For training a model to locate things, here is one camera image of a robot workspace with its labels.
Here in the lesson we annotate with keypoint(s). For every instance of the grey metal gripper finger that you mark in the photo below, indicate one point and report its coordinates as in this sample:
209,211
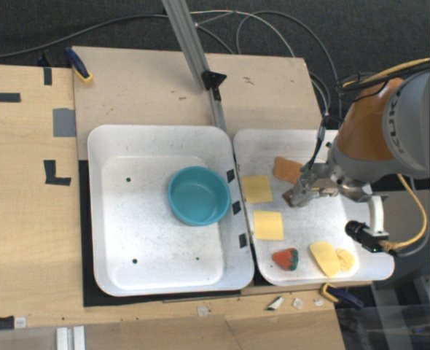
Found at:
303,200
289,198

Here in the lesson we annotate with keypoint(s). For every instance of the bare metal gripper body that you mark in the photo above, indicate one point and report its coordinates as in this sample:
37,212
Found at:
322,185

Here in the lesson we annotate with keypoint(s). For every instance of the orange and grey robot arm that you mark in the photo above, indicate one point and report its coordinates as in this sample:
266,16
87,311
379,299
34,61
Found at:
368,137

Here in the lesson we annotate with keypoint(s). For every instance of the white plastic tray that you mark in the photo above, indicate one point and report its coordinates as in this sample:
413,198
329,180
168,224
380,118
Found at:
145,213
309,224

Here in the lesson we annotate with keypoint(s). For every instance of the orange bread slice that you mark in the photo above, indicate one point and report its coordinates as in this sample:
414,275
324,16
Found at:
286,168

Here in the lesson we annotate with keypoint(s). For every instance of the yellow cheese slice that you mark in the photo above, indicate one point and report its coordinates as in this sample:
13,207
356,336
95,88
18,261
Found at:
257,189
268,225

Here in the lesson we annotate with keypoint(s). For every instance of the red strawberry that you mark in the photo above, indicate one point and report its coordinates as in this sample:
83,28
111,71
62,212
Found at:
282,258

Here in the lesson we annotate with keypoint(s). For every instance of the yellow oval slice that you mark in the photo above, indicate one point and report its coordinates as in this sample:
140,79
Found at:
324,258

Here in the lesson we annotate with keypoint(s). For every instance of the pale yellow crinkled piece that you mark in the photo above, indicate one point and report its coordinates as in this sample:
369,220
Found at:
347,259

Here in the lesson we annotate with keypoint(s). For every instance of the teal bowl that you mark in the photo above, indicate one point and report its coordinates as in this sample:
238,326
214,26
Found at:
198,195

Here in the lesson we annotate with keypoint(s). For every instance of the pale wood board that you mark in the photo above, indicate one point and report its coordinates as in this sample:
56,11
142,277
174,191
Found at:
145,86

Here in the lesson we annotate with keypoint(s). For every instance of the black cylinder on white bracket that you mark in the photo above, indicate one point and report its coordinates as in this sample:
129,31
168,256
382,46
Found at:
364,233

